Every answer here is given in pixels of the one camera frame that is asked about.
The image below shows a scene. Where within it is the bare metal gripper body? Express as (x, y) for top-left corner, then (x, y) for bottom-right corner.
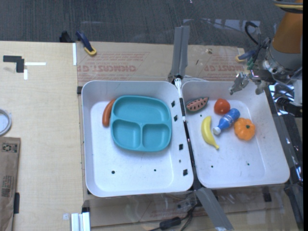
(249, 60), (296, 85)

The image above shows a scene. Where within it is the red tomato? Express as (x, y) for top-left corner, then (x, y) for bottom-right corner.
(214, 98), (231, 116)

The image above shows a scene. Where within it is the blue bottle white cap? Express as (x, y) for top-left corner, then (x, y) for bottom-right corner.
(212, 108), (241, 136)

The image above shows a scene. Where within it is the orange pumpkin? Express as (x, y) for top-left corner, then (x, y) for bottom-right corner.
(233, 117), (256, 141)

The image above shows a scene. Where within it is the watermelon slice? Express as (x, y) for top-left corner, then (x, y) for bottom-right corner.
(185, 97), (209, 113)

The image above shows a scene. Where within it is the yellow banana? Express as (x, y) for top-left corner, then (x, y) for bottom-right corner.
(201, 115), (220, 151)

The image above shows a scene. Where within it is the white plastic tray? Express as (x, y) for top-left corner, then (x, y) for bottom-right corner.
(81, 80), (194, 198)
(180, 80), (291, 190)

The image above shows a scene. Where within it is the brown cardboard board red print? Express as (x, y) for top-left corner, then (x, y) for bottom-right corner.
(76, 41), (291, 227)

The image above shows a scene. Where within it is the blue divided plate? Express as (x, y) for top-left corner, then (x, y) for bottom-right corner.
(110, 95), (173, 153)

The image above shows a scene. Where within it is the brown sausage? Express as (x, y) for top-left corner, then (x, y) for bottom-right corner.
(102, 99), (116, 127)

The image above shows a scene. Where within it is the brown paper packet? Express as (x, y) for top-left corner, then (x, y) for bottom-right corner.
(0, 136), (21, 231)

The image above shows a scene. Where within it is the black cylinder on white bracket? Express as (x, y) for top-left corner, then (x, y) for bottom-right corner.
(276, 66), (303, 118)

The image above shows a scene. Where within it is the black block with thin wires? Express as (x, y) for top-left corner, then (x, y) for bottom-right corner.
(159, 216), (182, 231)

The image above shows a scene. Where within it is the grey round ring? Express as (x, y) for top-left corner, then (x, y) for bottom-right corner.
(0, 108), (13, 137)

